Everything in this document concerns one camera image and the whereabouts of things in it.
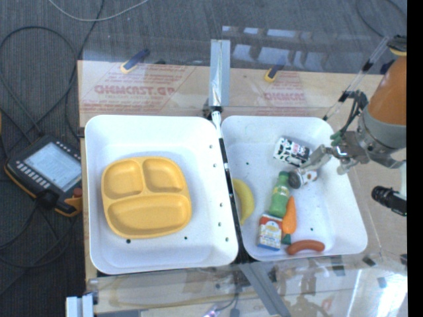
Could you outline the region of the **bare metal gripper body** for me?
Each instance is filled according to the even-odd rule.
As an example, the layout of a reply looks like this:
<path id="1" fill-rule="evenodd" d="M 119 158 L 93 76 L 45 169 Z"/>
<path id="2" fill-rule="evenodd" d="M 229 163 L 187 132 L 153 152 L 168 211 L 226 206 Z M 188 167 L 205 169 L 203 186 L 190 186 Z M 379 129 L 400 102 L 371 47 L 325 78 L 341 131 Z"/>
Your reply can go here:
<path id="1" fill-rule="evenodd" d="M 405 130 L 397 125 L 358 125 L 355 131 L 337 131 L 331 135 L 333 155 L 350 157 L 358 164 L 376 162 L 388 169 L 398 169 L 405 160 L 395 160 L 392 154 L 405 148 Z"/>

